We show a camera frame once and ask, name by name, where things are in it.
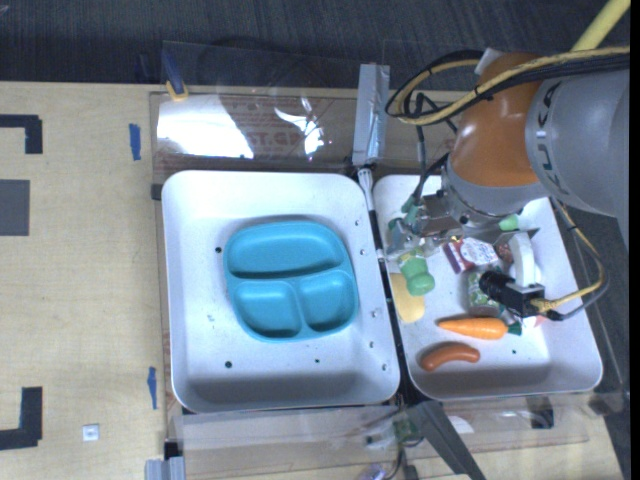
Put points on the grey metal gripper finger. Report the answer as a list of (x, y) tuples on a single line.
[(398, 238), (515, 237)]

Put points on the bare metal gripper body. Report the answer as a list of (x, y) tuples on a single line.
[(442, 218)]

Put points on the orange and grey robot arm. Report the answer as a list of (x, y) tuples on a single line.
[(500, 133)]

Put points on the green toy bottle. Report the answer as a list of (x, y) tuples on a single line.
[(419, 275)]

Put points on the red and white carton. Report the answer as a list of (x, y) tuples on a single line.
[(470, 254)]

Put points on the yellow oval toy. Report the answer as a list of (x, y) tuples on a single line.
[(407, 308)]

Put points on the small can green label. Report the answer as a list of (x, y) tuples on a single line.
[(479, 304)]

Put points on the orange carrot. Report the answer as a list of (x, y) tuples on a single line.
[(475, 328)]

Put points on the blue divided plate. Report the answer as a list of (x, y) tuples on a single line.
[(290, 278)]

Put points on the brown sausage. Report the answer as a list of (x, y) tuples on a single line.
[(447, 356)]

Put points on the white plastic tray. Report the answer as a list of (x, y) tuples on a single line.
[(500, 368), (200, 318)]

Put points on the black cylinder on white bracket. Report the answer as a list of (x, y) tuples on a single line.
[(522, 295)]

